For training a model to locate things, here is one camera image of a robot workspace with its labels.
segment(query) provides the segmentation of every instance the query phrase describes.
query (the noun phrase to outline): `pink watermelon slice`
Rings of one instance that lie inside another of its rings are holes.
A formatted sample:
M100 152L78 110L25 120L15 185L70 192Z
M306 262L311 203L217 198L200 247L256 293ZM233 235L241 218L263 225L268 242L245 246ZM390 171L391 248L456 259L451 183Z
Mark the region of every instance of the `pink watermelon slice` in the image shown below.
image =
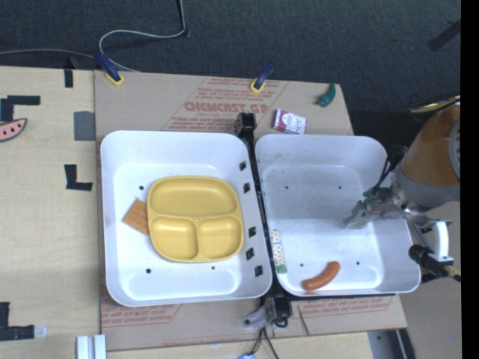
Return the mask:
M0 123L0 142L5 142L15 138L23 131L26 124L26 118L20 118L7 123Z

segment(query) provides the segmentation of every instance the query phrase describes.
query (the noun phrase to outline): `white cable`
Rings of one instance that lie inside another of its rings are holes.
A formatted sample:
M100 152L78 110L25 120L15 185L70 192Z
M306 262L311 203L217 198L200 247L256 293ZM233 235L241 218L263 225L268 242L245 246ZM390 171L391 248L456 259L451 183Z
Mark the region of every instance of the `white cable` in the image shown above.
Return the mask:
M180 16L181 16L181 30L176 33L176 34L169 34L169 35L159 35L159 34L149 34L149 33L144 33L140 31L131 31L129 29L115 29L114 31L110 31L107 34L104 34L98 43L98 46L100 48L100 52L106 55L106 53L103 51L103 41L108 37L111 36L112 34L117 34L117 33L124 33L124 34L135 34L138 36L144 36L144 37L150 37L158 40L168 40L168 39L174 39L176 37L182 36L183 34L186 33L186 24L185 24L185 15L183 12L183 0L178 0L180 3ZM109 60L116 66L121 68L122 70L128 70L130 72L139 72L138 70L131 69L129 67L125 67L122 64L119 64L117 61L112 60L109 57Z

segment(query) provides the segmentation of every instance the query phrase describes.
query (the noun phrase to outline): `cardboard box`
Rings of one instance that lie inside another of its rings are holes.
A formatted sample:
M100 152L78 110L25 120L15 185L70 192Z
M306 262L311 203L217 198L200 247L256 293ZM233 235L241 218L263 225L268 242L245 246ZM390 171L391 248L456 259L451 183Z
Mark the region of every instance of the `cardboard box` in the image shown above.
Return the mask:
M100 144L116 130L169 130L227 132L238 113L255 113L256 138L278 132L272 128L281 108L305 117L306 134L352 135L343 94L326 108L315 105L329 84L267 81L264 90L251 94L248 79L204 76L124 73L115 87L101 71L95 72L97 137L98 225L100 255L103 247L103 211ZM101 286L102 333L109 350L185 346L198 343L253 340L256 331L242 327L242 316L259 307L258 299L122 307ZM403 328L406 320L398 296L294 301L286 328L271 331L274 337Z

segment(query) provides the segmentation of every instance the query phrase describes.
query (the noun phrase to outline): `green object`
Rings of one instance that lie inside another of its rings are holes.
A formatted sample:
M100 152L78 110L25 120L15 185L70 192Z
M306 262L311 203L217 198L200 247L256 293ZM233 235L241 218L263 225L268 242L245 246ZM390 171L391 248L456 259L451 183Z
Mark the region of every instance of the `green object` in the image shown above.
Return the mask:
M336 87L334 84L330 84L328 91L324 93L322 96L320 96L319 99L317 99L316 104L325 108L332 102L332 100L335 99L335 96L336 96Z

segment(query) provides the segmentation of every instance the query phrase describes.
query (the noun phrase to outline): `orange sausage toy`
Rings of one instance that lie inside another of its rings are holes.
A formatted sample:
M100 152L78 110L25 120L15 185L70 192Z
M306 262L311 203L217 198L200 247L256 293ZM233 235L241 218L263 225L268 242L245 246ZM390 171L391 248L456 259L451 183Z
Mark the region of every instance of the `orange sausage toy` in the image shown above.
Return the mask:
M340 268L341 265L339 264L339 262L335 260L331 261L330 263L328 263L328 265L321 274L303 281L303 289L307 291L313 291L327 285L329 282L335 279Z

